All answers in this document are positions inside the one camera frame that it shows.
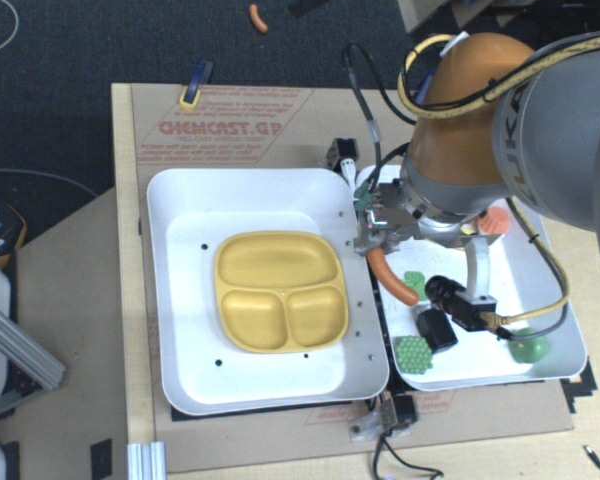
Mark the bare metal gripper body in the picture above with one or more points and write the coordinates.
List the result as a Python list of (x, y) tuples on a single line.
[(391, 220)]

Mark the orange sausage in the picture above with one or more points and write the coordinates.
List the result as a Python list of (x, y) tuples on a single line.
[(258, 18), (391, 280)]

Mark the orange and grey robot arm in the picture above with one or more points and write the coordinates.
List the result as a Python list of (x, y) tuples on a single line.
[(460, 133)]

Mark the green broccoli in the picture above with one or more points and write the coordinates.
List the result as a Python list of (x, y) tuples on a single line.
[(414, 282)]

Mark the salmon pink ridged toy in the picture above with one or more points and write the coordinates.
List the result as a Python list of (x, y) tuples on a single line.
[(496, 220)]

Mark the yellow divided plate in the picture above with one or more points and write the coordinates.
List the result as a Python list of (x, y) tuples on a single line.
[(280, 293)]

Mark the green grapes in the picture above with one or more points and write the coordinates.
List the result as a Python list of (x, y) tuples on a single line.
[(413, 355)]

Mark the brown cardboard board red print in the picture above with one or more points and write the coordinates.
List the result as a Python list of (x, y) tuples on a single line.
[(240, 128)]

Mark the white plastic tray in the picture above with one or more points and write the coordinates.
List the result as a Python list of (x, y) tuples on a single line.
[(190, 288), (505, 363)]

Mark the green ball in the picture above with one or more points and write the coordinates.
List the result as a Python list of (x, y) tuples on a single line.
[(529, 348)]

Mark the black cylinder on white bracket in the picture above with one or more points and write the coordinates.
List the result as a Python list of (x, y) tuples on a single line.
[(455, 298)]

